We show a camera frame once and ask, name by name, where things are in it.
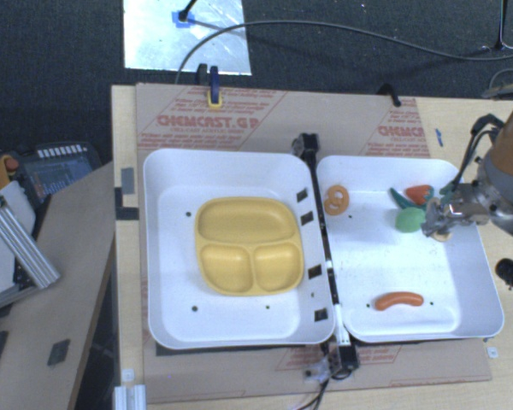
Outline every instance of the white tray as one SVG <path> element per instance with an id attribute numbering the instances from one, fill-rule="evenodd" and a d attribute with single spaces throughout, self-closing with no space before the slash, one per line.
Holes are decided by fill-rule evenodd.
<path id="1" fill-rule="evenodd" d="M 306 190 L 301 202 L 297 194 Z M 210 199 L 270 197 L 295 214 L 304 250 L 304 277 L 271 296 L 225 296 L 204 281 L 194 220 Z M 310 171 L 292 155 L 161 149 L 144 163 L 144 199 L 153 337 L 172 349 L 320 343 L 334 316 Z M 302 225 L 300 217 L 314 220 Z M 310 278 L 308 269 L 321 265 Z M 327 318 L 315 320 L 327 310 Z"/>
<path id="2" fill-rule="evenodd" d="M 389 188 L 412 185 L 438 190 L 457 169 L 440 160 L 329 156 L 317 168 L 321 193 L 343 185 L 350 206 L 326 214 L 343 321 L 354 337 L 370 343 L 490 337 L 504 314 L 475 225 L 458 227 L 446 243 L 395 229 L 398 206 Z M 424 297 L 421 307 L 374 309 L 392 291 Z"/>

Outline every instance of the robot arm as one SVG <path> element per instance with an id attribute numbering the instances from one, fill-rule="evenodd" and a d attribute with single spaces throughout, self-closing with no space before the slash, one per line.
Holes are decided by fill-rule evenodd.
<path id="1" fill-rule="evenodd" d="M 486 125 L 495 127 L 482 132 Z M 513 236 L 513 113 L 501 126 L 503 123 L 493 115 L 477 120 L 460 173 L 441 191 L 442 199 L 434 198 L 427 205 L 422 224 L 426 236 L 445 241 L 456 225 L 484 225 L 488 221 Z M 476 145 L 487 133 L 493 146 L 479 160 L 477 177 L 470 184 L 460 184 Z"/>

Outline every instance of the yellow plate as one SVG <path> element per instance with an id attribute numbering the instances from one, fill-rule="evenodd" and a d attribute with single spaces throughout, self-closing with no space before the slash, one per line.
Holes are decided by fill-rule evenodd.
<path id="1" fill-rule="evenodd" d="M 203 278 L 223 295 L 282 293 L 296 287 L 304 274 L 297 221 L 274 199 L 206 202 L 196 215 L 196 250 Z"/>

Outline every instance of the black fabric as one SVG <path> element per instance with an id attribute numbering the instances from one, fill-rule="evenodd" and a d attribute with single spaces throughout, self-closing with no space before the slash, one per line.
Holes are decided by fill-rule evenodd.
<path id="1" fill-rule="evenodd" d="M 499 0 L 242 1 L 247 21 L 342 23 L 466 56 L 480 56 L 498 34 Z M 0 0 L 0 150 L 85 140 L 110 160 L 110 86 L 174 78 L 123 67 L 122 15 L 122 0 Z M 478 97 L 498 70 L 513 67 L 317 27 L 259 26 L 248 39 L 253 75 L 223 77 L 224 85 L 370 94 L 389 83 L 400 96 Z M 513 44 L 513 0 L 505 40 Z"/>

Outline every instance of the wooden table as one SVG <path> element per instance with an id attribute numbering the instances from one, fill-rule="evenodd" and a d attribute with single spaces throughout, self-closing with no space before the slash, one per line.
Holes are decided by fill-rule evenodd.
<path id="1" fill-rule="evenodd" d="M 112 90 L 114 121 L 115 187 L 121 187 L 121 171 L 135 166 L 137 177 L 137 147 L 135 125 L 135 87 L 115 86 Z M 493 113 L 506 120 L 512 102 L 485 100 L 417 98 L 430 155 L 459 165 L 469 141 L 469 129 L 476 118 Z M 441 132 L 439 144 L 436 129 Z M 486 144 L 480 152 L 485 153 Z M 470 166 L 466 179 L 475 176 L 475 165 Z M 137 190 L 124 195 L 125 207 L 137 207 Z M 480 228 L 481 237 L 491 267 L 502 258 L 513 260 L 513 238 L 492 224 Z M 143 349 L 141 336 L 141 290 L 139 260 L 139 223 L 137 220 L 116 222 L 116 253 L 118 264 L 118 302 L 120 321 L 120 366 L 131 368 L 134 378 L 124 378 L 123 385 L 142 384 Z M 491 409 L 513 408 L 513 291 L 494 275 L 504 308 L 504 329 L 486 345 L 498 351 L 498 358 L 490 359 L 492 381 L 466 384 L 445 384 L 392 389 L 368 389 L 326 393 L 323 409 L 349 408 L 386 409 Z M 149 405 L 151 410 L 182 409 L 293 409 L 309 401 L 312 395 L 277 395 L 267 397 L 192 401 Z"/>

